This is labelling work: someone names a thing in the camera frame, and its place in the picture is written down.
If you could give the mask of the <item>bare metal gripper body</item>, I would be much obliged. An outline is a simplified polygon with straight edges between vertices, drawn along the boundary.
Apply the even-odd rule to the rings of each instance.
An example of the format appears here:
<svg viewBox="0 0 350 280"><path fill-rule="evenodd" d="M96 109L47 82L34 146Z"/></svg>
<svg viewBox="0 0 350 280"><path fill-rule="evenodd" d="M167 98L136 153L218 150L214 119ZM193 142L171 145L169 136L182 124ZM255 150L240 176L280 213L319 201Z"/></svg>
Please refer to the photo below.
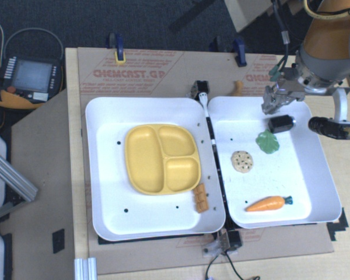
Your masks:
<svg viewBox="0 0 350 280"><path fill-rule="evenodd" d="M285 68L269 89L269 100L302 101L306 95L325 95L333 86L333 81L321 78L308 69Z"/></svg>

